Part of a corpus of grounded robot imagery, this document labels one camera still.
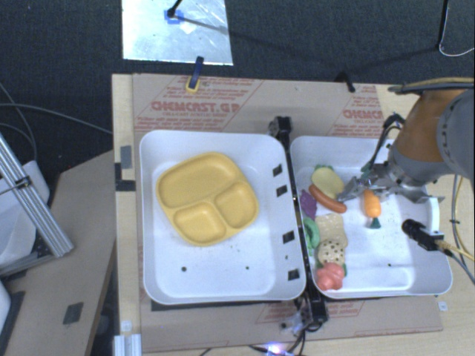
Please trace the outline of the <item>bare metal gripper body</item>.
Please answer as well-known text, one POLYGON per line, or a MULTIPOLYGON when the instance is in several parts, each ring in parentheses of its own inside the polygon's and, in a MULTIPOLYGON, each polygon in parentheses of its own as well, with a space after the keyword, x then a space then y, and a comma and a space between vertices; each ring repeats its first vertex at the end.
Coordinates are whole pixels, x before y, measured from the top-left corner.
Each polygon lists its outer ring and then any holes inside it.
POLYGON ((401 195, 410 201, 427 201, 425 185, 407 175, 399 166, 391 163, 366 164, 361 169, 361 178, 366 188, 376 194, 378 188, 398 188, 401 195))

